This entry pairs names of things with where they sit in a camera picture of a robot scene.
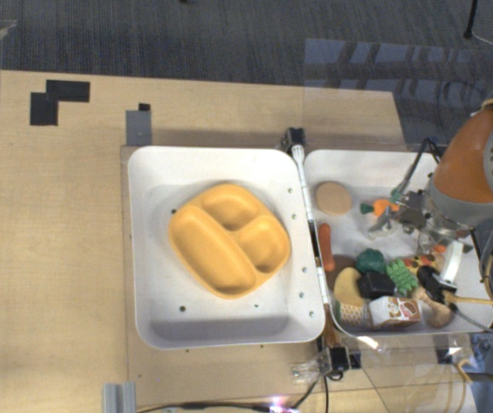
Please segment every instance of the yellow plate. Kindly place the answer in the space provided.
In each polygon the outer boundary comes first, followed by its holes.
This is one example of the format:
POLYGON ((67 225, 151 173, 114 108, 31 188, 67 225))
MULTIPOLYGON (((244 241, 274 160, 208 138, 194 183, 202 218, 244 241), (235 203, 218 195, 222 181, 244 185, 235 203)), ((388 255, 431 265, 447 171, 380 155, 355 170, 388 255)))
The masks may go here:
POLYGON ((247 189, 230 183, 182 206, 169 222, 169 242, 190 273, 224 299, 257 289, 291 250, 277 218, 247 189))

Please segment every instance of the small carton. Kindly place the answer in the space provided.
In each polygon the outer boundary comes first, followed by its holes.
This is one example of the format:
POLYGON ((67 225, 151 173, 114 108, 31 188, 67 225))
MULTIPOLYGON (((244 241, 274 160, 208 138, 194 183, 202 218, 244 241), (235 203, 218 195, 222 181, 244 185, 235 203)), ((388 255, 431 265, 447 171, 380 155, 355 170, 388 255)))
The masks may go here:
POLYGON ((371 301, 369 308, 375 328, 406 327, 422 320, 415 299, 384 296, 371 301))

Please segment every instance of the white tray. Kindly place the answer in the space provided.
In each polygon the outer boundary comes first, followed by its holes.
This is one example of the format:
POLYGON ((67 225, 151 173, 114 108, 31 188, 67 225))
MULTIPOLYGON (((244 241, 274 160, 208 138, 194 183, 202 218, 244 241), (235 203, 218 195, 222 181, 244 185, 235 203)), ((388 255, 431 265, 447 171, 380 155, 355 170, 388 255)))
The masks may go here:
POLYGON ((144 147, 128 166, 136 325, 156 348, 309 342, 324 309, 294 161, 276 150, 144 147), (222 182, 251 191, 288 232, 292 254, 241 299, 208 292, 169 246, 171 210, 222 182))
MULTIPOLYGON (((405 152, 388 151, 332 151, 320 150, 309 154, 305 160, 305 176, 311 186, 311 197, 315 197, 315 188, 321 182, 340 182, 351 194, 353 207, 342 216, 329 216, 318 210, 314 204, 314 217, 317 224, 326 222, 332 229, 331 245, 333 254, 357 257, 364 249, 381 250, 387 261, 397 257, 413 256, 416 250, 415 231, 406 235, 401 228, 389 237, 378 237, 374 241, 367 238, 368 228, 374 225, 372 214, 362 215, 360 204, 372 203, 376 199, 389 197, 390 192, 404 178, 407 169, 416 155, 405 152)), ((425 188, 428 174, 435 168, 434 159, 423 154, 412 177, 410 190, 425 188)), ((463 256, 456 278, 459 296, 488 299, 484 285, 479 282, 478 256, 475 250, 463 256)), ((423 310, 429 316, 429 307, 422 303, 423 310)), ((493 321, 493 309, 489 305, 458 304, 459 309, 468 317, 489 326, 493 321)), ((404 335, 404 334, 441 334, 453 332, 473 332, 478 330, 461 317, 436 329, 425 323, 415 324, 399 331, 349 330, 352 335, 404 335)))

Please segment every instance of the wooden table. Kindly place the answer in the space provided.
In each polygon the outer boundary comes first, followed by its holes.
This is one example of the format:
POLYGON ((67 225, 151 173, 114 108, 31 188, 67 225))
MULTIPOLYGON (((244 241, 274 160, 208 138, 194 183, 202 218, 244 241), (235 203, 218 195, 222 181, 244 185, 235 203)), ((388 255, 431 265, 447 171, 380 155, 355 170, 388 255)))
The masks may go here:
MULTIPOLYGON (((289 366, 311 344, 162 352, 126 334, 126 111, 151 104, 160 145, 275 146, 302 126, 315 145, 401 148, 391 94, 12 71, 1 73, 0 94, 0 411, 97 412, 103 384, 129 379, 139 406, 305 390, 291 385, 289 366), (30 93, 45 92, 47 79, 89 81, 90 101, 60 102, 58 126, 30 126, 30 93)), ((368 354, 367 368, 331 384, 331 404, 454 409, 460 379, 436 365, 428 341, 382 344, 389 353, 368 354)), ((314 394, 304 411, 323 404, 314 394)))

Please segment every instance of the dark green toy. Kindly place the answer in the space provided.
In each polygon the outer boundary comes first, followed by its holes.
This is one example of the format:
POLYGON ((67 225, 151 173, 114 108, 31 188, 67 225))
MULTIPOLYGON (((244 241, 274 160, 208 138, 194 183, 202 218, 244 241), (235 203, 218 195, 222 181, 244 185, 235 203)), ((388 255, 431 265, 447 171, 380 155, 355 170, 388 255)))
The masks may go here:
POLYGON ((385 272, 390 276, 397 287, 397 291, 402 295, 406 296, 407 293, 418 287, 418 280, 409 272, 402 260, 397 259, 395 262, 391 262, 385 272))
POLYGON ((385 273, 384 255, 378 250, 368 248, 359 254, 355 261, 355 267, 362 274, 367 272, 385 273))

